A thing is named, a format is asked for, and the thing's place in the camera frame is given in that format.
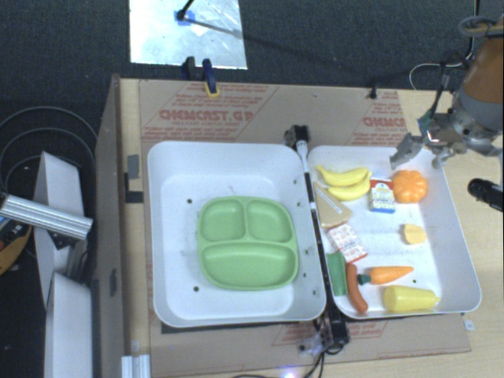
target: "white tray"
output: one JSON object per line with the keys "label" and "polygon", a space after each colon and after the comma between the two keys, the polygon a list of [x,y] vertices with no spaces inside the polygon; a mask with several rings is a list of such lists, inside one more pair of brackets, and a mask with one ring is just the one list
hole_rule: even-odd
{"label": "white tray", "polygon": [[[174,327],[310,321],[326,296],[299,156],[272,144],[163,142],[149,152],[154,308]],[[209,200],[269,198],[290,213],[299,271],[285,287],[231,291],[211,284],[198,262],[198,212]]]}
{"label": "white tray", "polygon": [[[373,177],[390,179],[394,172],[389,157],[395,153],[390,147],[370,146],[319,146],[310,151],[308,162],[313,181],[324,184],[316,165],[343,172],[365,166]],[[481,290],[473,263],[465,243],[461,225],[455,212],[447,181],[442,169],[431,165],[433,155],[422,150],[412,161],[398,167],[415,169],[428,180],[428,194],[418,204],[397,204],[393,214],[369,210],[366,195],[353,202],[345,202],[354,215],[348,221],[360,238],[368,256],[355,262],[359,273],[379,265],[411,265],[414,271],[389,284],[433,290],[441,301],[432,310],[409,313],[391,313],[384,307],[382,297],[386,285],[370,283],[359,286],[369,304],[367,313],[358,313],[347,296],[334,297],[338,308],[355,319],[399,317],[426,313],[462,313],[478,307]],[[403,241],[404,224],[420,225],[428,240],[417,245]],[[322,230],[326,253],[333,252]]]}

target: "yellow cylinder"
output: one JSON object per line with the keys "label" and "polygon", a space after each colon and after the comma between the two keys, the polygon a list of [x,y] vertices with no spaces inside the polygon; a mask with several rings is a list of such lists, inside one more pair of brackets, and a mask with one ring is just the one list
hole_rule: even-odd
{"label": "yellow cylinder", "polygon": [[389,286],[384,292],[385,307],[392,312],[430,309],[439,301],[441,298],[436,297],[434,291],[423,288]]}

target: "carrot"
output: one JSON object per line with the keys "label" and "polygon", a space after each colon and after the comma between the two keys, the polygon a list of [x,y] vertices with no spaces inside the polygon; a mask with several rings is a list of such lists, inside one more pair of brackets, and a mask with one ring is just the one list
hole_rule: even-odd
{"label": "carrot", "polygon": [[373,284],[390,283],[412,271],[411,266],[377,266],[372,268],[368,275],[359,275],[358,282],[359,284],[366,284],[369,281]]}
{"label": "carrot", "polygon": [[364,313],[368,310],[368,303],[362,298],[359,286],[357,283],[357,266],[353,263],[347,263],[346,269],[346,285],[348,286],[348,295],[355,309]]}

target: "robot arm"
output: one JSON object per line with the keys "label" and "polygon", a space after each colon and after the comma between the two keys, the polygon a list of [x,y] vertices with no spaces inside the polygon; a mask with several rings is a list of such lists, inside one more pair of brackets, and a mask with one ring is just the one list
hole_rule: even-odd
{"label": "robot arm", "polygon": [[[502,134],[504,17],[497,24],[485,22],[483,27],[479,26],[478,17],[471,20],[478,26],[465,29],[464,35],[477,33],[488,39],[482,43],[447,113],[435,112],[443,91],[441,83],[435,104],[418,119],[421,135],[409,133],[405,136],[391,157],[393,169],[416,156],[422,146],[435,155],[432,161],[435,168],[443,167],[448,158],[467,150],[485,157],[500,157],[502,166],[502,148],[492,143]],[[499,186],[485,180],[472,180],[469,193],[502,211],[502,181]]]}

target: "orange object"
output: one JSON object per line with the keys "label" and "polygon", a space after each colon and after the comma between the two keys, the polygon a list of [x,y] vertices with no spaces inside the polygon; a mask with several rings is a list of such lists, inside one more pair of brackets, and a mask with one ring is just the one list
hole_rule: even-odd
{"label": "orange object", "polygon": [[417,203],[427,194],[427,180],[418,171],[399,171],[392,178],[395,200]]}
{"label": "orange object", "polygon": [[397,280],[399,277],[413,271],[411,266],[377,266],[372,268],[368,275],[359,275],[358,282],[360,284],[368,283],[385,284]]}
{"label": "orange object", "polygon": [[348,295],[355,309],[364,313],[368,310],[368,303],[362,298],[357,282],[357,266],[353,263],[347,263],[346,269],[346,285],[348,286]]}

